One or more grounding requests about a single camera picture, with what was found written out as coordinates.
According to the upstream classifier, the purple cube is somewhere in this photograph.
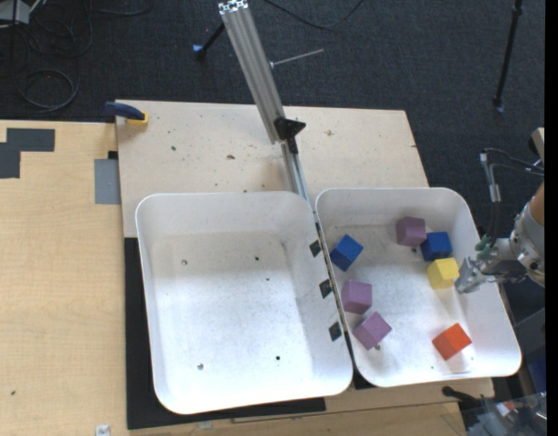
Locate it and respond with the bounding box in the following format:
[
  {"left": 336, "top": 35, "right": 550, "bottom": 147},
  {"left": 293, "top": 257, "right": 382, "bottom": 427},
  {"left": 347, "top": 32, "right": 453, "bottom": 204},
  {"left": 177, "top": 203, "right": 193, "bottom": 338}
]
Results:
[
  {"left": 340, "top": 280, "right": 374, "bottom": 316},
  {"left": 352, "top": 311, "right": 394, "bottom": 352},
  {"left": 394, "top": 216, "right": 428, "bottom": 248}
]

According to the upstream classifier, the pale wood board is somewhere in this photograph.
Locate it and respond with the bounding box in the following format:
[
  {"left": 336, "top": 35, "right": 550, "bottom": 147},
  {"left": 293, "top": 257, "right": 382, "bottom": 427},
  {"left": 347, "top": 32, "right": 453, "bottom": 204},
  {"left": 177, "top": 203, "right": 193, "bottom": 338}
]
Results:
[{"left": 114, "top": 99, "right": 496, "bottom": 426}]

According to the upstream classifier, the blue cube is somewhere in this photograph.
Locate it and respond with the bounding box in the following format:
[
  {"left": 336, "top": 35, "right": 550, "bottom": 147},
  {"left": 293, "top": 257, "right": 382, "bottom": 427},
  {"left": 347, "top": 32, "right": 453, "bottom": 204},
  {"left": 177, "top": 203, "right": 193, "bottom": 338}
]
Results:
[
  {"left": 419, "top": 231, "right": 454, "bottom": 263},
  {"left": 329, "top": 233, "right": 365, "bottom": 273}
]

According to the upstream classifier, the orange cube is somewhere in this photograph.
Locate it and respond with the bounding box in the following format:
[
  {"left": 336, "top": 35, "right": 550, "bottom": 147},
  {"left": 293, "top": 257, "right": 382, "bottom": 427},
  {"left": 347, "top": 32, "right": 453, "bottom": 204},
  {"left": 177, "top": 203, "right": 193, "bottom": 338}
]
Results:
[{"left": 431, "top": 322, "right": 473, "bottom": 362}]

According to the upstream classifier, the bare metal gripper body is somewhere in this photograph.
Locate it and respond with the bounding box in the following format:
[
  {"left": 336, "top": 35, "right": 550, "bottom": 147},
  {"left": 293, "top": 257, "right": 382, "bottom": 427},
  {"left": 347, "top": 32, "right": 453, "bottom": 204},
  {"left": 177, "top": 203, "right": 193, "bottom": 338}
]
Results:
[{"left": 480, "top": 236, "right": 546, "bottom": 289}]

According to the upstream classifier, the white plastic tray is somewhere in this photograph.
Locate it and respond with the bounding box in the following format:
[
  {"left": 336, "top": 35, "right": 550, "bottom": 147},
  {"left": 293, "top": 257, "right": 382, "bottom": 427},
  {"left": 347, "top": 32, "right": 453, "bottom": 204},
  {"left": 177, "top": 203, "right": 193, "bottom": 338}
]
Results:
[
  {"left": 314, "top": 186, "right": 523, "bottom": 389},
  {"left": 135, "top": 191, "right": 354, "bottom": 416}
]

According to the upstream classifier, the yellow cube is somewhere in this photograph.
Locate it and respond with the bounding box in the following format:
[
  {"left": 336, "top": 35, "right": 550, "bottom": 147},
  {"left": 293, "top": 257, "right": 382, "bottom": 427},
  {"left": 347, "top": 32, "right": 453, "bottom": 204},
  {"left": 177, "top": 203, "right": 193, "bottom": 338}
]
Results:
[{"left": 425, "top": 257, "right": 461, "bottom": 291}]

